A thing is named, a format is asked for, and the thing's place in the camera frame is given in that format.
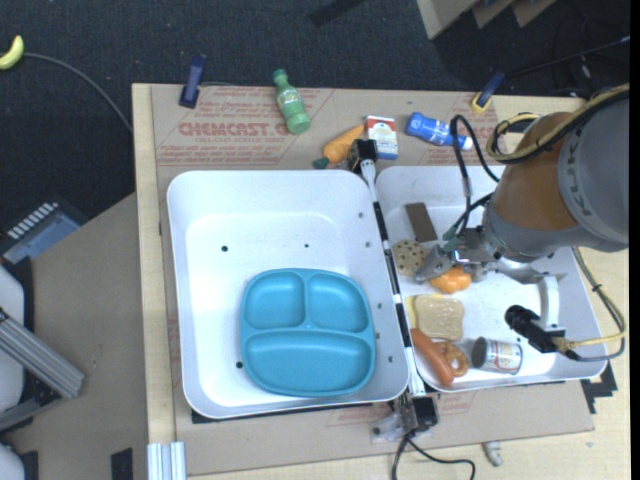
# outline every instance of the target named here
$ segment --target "blue divided plate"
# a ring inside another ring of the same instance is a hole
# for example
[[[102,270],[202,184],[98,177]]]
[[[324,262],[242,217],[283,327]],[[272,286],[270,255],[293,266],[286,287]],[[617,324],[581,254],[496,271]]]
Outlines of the blue divided plate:
[[[369,304],[346,276],[297,268],[263,272],[244,291],[240,319],[244,366],[267,391],[345,395],[373,373]]]

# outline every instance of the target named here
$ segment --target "small green bottle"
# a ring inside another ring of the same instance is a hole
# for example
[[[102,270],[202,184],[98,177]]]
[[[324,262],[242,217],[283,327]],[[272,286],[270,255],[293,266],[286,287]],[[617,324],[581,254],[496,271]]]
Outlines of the small green bottle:
[[[311,119],[304,108],[300,93],[289,83],[287,72],[284,69],[276,69],[273,72],[273,81],[276,84],[276,103],[287,121],[287,129],[294,135],[306,132],[311,126]]]

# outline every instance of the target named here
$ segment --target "toy food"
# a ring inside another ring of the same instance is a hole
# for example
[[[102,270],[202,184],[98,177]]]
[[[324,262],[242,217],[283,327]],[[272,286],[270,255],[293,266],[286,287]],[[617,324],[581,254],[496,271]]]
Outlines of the toy food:
[[[450,386],[455,378],[451,364],[440,351],[435,342],[420,329],[411,329],[413,345],[433,367],[438,379],[445,386]]]
[[[402,240],[393,246],[393,260],[401,276],[415,276],[426,257],[427,251],[419,242]]]
[[[450,341],[438,341],[436,346],[451,366],[454,377],[462,377],[469,371],[469,360],[456,345]]]
[[[455,293],[464,290],[471,284],[471,274],[467,274],[462,267],[456,265],[441,276],[430,279],[431,286],[443,293]]]
[[[431,338],[462,338],[464,306],[458,299],[438,294],[416,295],[412,301],[415,325]]]

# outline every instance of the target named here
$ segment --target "dark floor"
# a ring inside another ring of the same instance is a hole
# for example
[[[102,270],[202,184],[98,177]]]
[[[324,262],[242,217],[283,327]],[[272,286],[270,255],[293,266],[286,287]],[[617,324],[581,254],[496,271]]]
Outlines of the dark floor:
[[[193,54],[208,81],[300,87],[480,90],[513,72],[630,35],[630,0],[560,0],[525,28],[510,10],[479,30],[466,13],[430,41],[415,0],[367,0],[318,25],[335,0],[0,0],[0,51],[64,61],[131,119],[134,82],[184,83]],[[508,79],[505,94],[588,96],[629,81],[629,43]],[[25,58],[0,71],[0,228],[60,195],[88,218],[134,191],[132,137],[89,83]]]

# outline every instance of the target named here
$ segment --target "small can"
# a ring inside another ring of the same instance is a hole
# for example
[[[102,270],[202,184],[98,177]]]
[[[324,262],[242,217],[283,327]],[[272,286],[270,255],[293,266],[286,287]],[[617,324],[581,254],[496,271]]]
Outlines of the small can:
[[[515,375],[522,366],[522,347],[517,343],[478,338],[471,351],[474,368]]]

